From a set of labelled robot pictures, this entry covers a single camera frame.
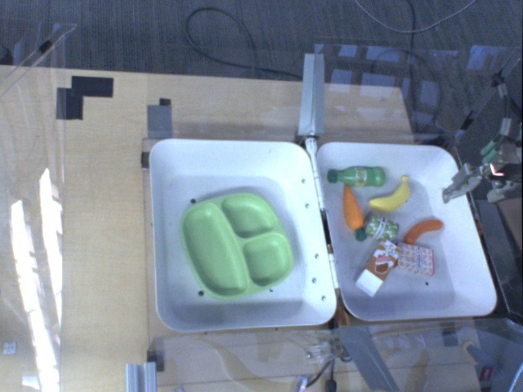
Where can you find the thin black and white rod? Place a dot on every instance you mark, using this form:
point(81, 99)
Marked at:
point(323, 206)

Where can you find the white plastic tray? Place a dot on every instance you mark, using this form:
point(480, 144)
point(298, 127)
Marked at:
point(245, 161)
point(453, 259)

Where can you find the brown and white carton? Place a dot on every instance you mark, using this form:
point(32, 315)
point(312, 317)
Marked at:
point(378, 264)

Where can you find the green and white small bottle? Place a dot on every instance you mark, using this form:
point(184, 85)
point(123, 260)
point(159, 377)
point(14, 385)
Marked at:
point(380, 227)

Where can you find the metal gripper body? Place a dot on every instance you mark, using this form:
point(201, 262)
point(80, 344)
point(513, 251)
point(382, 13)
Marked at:
point(508, 163)

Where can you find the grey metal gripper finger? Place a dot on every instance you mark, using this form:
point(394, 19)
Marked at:
point(463, 180)
point(502, 190)

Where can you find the yellow banana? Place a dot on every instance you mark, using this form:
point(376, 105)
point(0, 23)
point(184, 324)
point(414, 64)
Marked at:
point(392, 200)

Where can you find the orange and white packet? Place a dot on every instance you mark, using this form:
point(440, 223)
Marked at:
point(417, 259)

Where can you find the orange carrot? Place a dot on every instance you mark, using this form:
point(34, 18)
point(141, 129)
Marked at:
point(352, 210)

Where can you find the pale wood board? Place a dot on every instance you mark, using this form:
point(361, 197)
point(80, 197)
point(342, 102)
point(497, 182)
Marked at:
point(229, 108)

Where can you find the green divided plate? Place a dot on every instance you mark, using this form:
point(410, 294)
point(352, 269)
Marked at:
point(212, 247)

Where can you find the orange sausage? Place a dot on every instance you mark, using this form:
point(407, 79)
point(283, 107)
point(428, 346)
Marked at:
point(423, 229)

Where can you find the green bottle with yellow label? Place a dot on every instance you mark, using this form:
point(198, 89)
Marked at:
point(359, 176)

